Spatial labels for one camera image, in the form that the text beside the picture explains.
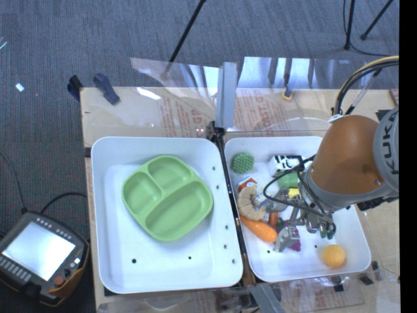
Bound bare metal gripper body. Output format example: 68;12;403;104
287;200;335;238

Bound purple grapes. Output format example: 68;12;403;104
276;219;302;252

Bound orange carrot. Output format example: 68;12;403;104
240;215;278;243

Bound white plastic tray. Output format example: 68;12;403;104
223;135;372;283
90;136;244;295

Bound orange ball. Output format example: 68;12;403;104
321;244;347;269

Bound green block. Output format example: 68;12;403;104
277;173;300;189

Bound beige ridged biscuit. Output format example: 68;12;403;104
237;186;268;222

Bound black and white carton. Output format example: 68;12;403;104
267;154;306;177

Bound orange and white carton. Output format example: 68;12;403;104
235;176;266;208

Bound green bumpy ball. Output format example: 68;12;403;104
231;152;255;175

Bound green divided plate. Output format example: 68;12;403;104
121;154;214;243

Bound brown cardboard board red print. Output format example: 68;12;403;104
79;86;400;313

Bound black tripod stand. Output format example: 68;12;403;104
168;0;213;63
343;0;400;51

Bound black block with thin wires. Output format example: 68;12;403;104
205;125;226;143

